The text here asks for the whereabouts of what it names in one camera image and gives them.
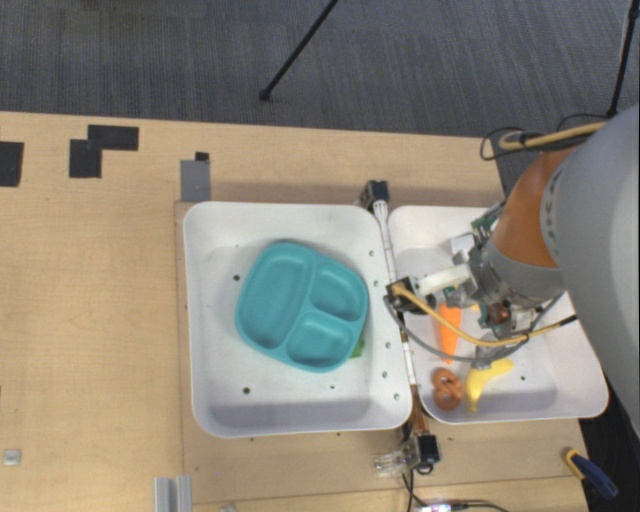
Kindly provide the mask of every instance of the black stand leg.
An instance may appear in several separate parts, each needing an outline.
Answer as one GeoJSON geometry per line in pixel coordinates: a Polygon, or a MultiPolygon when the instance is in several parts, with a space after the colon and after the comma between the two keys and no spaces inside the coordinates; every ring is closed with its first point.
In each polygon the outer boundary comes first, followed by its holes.
{"type": "Polygon", "coordinates": [[[267,85],[264,89],[260,91],[260,94],[258,95],[258,97],[262,101],[269,101],[269,99],[271,99],[271,91],[273,91],[273,88],[276,85],[278,85],[278,82],[289,70],[289,68],[291,67],[291,64],[295,62],[295,60],[298,58],[298,55],[300,55],[302,53],[302,50],[304,50],[304,47],[307,46],[307,43],[311,41],[311,38],[314,36],[314,34],[320,28],[320,26],[324,23],[324,20],[327,19],[327,16],[329,16],[329,13],[333,10],[333,8],[336,6],[338,1],[339,0],[331,0],[327,4],[327,6],[322,11],[322,13],[320,13],[320,16],[318,17],[318,19],[313,23],[313,25],[311,25],[311,28],[309,29],[309,31],[302,38],[302,41],[298,43],[298,46],[296,47],[296,49],[293,50],[293,52],[291,52],[291,55],[289,55],[289,58],[282,65],[282,67],[273,77],[271,82],[269,82],[269,85],[267,85]]]}
{"type": "Polygon", "coordinates": [[[627,61],[629,60],[629,51],[631,49],[631,40],[633,39],[633,29],[636,25],[636,19],[638,19],[638,4],[640,0],[632,0],[631,7],[629,7],[629,21],[627,23],[627,34],[624,39],[624,46],[622,47],[622,55],[620,56],[620,67],[618,68],[618,78],[616,80],[616,86],[613,90],[613,98],[611,99],[611,106],[607,111],[607,117],[611,118],[618,113],[618,101],[620,100],[620,91],[622,90],[622,82],[624,81],[624,75],[627,71],[627,61]]]}

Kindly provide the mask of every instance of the green object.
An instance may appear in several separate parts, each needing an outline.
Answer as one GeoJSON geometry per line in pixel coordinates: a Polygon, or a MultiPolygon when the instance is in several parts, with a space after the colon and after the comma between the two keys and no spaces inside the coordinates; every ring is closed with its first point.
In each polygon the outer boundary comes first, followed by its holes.
{"type": "Polygon", "coordinates": [[[361,334],[360,338],[358,338],[358,343],[356,343],[356,348],[351,352],[349,359],[356,359],[357,357],[360,357],[362,352],[364,352],[364,336],[361,334]]]}

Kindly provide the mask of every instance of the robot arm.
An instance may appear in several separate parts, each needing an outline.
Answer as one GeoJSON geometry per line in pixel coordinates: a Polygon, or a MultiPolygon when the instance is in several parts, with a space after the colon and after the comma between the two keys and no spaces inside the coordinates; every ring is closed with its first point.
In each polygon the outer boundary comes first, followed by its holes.
{"type": "Polygon", "coordinates": [[[474,222],[455,270],[419,289],[442,280],[427,303],[480,305],[496,345],[535,334],[542,305],[567,291],[640,436],[638,137],[636,105],[583,145],[543,153],[506,204],[474,222]]]}

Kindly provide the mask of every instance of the gray carpet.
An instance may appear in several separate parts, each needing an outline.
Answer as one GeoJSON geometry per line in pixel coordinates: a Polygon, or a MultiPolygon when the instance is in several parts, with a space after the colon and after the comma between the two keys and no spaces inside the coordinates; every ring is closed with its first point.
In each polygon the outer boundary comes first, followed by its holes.
{"type": "MultiPolygon", "coordinates": [[[[480,136],[604,113],[629,0],[0,0],[0,110],[480,136]]],[[[638,101],[634,38],[621,107],[638,101]]],[[[500,161],[509,189],[528,156],[500,161]]]]}

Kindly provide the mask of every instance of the wire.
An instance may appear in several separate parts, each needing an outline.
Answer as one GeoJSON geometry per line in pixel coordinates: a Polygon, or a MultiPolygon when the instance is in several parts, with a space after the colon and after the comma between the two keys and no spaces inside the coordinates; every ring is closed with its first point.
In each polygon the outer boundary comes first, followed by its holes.
{"type": "Polygon", "coordinates": [[[494,505],[493,503],[485,502],[485,501],[474,501],[465,503],[467,508],[490,508],[493,510],[498,510],[499,512],[509,512],[507,509],[499,507],[498,505],[494,505]]]}
{"type": "Polygon", "coordinates": [[[553,299],[551,302],[549,302],[549,304],[547,304],[544,308],[542,308],[542,311],[540,311],[540,313],[538,313],[538,316],[536,317],[536,319],[531,324],[531,330],[532,331],[540,323],[540,320],[542,320],[545,317],[545,315],[551,310],[551,308],[553,308],[553,306],[555,306],[558,302],[560,302],[560,299],[563,296],[564,296],[564,293],[561,293],[555,299],[553,299]]]}
{"type": "Polygon", "coordinates": [[[391,318],[393,318],[394,322],[398,325],[398,327],[402,331],[404,331],[404,333],[412,341],[420,345],[425,350],[428,350],[432,354],[438,357],[441,357],[442,359],[452,359],[453,361],[459,361],[461,363],[492,363],[493,361],[497,361],[498,359],[502,359],[504,357],[510,356],[516,350],[519,350],[521,347],[523,347],[527,343],[527,341],[520,342],[515,347],[511,347],[491,357],[465,357],[465,356],[455,356],[455,355],[446,354],[445,352],[441,352],[437,348],[434,348],[431,345],[427,344],[417,334],[415,334],[411,329],[409,329],[407,325],[396,315],[396,311],[393,309],[393,306],[391,305],[391,301],[389,300],[389,297],[385,296],[383,300],[384,300],[385,306],[387,307],[387,310],[391,314],[391,318]]]}
{"type": "MultiPolygon", "coordinates": [[[[505,130],[506,128],[500,128],[499,130],[494,130],[495,133],[496,131],[502,131],[505,130]]],[[[485,138],[482,139],[482,143],[480,144],[480,158],[482,158],[482,160],[484,160],[485,162],[490,162],[492,160],[497,160],[498,158],[502,158],[503,156],[507,156],[507,155],[512,155],[514,153],[520,153],[522,151],[559,151],[561,149],[567,149],[573,146],[577,146],[578,144],[582,144],[584,141],[587,140],[588,135],[580,135],[577,137],[573,137],[571,139],[566,139],[566,140],[562,140],[562,141],[557,141],[557,142],[552,142],[549,144],[545,144],[544,146],[540,146],[540,147],[535,147],[535,148],[530,148],[527,147],[526,144],[521,147],[520,149],[514,149],[514,150],[510,150],[510,151],[503,151],[501,153],[497,153],[494,154],[493,156],[487,156],[485,154],[485,147],[486,147],[486,143],[488,140],[488,137],[490,135],[487,135],[485,138]]],[[[534,133],[527,133],[525,131],[522,131],[522,134],[520,136],[522,141],[526,141],[529,140],[532,137],[539,137],[540,134],[534,134],[534,133]]]]}
{"type": "Polygon", "coordinates": [[[594,117],[596,119],[609,119],[607,116],[602,114],[591,114],[589,112],[579,112],[577,114],[571,114],[570,116],[563,117],[562,119],[560,119],[558,126],[556,126],[556,131],[559,132],[563,124],[565,124],[569,119],[575,119],[576,117],[594,117]]]}
{"type": "Polygon", "coordinates": [[[569,324],[571,322],[574,322],[575,320],[578,319],[578,317],[576,315],[571,315],[571,316],[569,316],[569,317],[567,317],[567,318],[565,318],[563,320],[560,320],[559,322],[556,322],[554,324],[548,325],[546,327],[542,327],[541,329],[537,329],[537,330],[529,332],[527,334],[521,334],[519,336],[514,336],[512,338],[506,338],[506,339],[499,340],[499,341],[484,341],[484,340],[480,340],[478,338],[474,338],[470,334],[467,334],[466,332],[461,331],[460,329],[458,329],[451,322],[449,322],[448,320],[446,320],[445,318],[440,316],[440,314],[438,314],[427,303],[425,303],[423,300],[419,299],[413,293],[411,293],[409,290],[407,290],[402,284],[395,283],[395,284],[391,285],[391,292],[395,296],[404,297],[405,299],[408,299],[411,303],[413,303],[414,305],[418,306],[418,308],[420,308],[422,311],[424,311],[425,313],[431,315],[433,318],[435,318],[442,325],[444,325],[445,327],[447,327],[451,331],[455,332],[462,339],[468,341],[469,343],[473,343],[474,345],[479,345],[481,347],[504,347],[506,345],[512,345],[514,343],[520,343],[522,341],[527,341],[530,338],[533,338],[535,336],[541,336],[542,334],[546,334],[546,333],[548,333],[550,331],[558,329],[559,327],[567,325],[567,324],[569,324]]]}
{"type": "Polygon", "coordinates": [[[513,153],[519,153],[521,151],[521,150],[505,151],[503,153],[494,154],[492,156],[487,156],[485,154],[485,147],[487,146],[487,141],[496,133],[504,132],[506,130],[521,131],[524,133],[524,129],[519,128],[517,126],[504,126],[502,128],[496,128],[495,130],[491,130],[482,138],[482,142],[480,143],[480,158],[482,158],[485,162],[490,162],[491,160],[497,160],[498,158],[502,158],[503,156],[511,155],[513,153]]]}
{"type": "Polygon", "coordinates": [[[540,135],[533,138],[526,138],[524,132],[510,132],[498,140],[498,146],[501,149],[505,149],[507,151],[517,151],[523,149],[534,149],[538,147],[545,146],[547,144],[559,141],[565,141],[568,139],[575,139],[576,137],[581,137],[583,135],[590,135],[600,128],[602,128],[606,122],[600,123],[591,123],[585,124],[583,126],[578,126],[576,128],[570,128],[568,130],[564,130],[561,132],[550,133],[547,135],[540,135]],[[509,137],[513,137],[514,135],[519,135],[517,141],[509,141],[507,140],[509,137]]]}
{"type": "Polygon", "coordinates": [[[424,501],[422,501],[420,498],[418,498],[413,492],[413,470],[409,471],[410,483],[407,482],[407,477],[404,476],[404,474],[402,475],[402,481],[404,482],[404,486],[407,488],[407,491],[409,491],[409,505],[407,506],[407,512],[411,512],[411,505],[413,504],[413,500],[416,500],[416,503],[421,507],[426,507],[427,504],[424,501]]]}

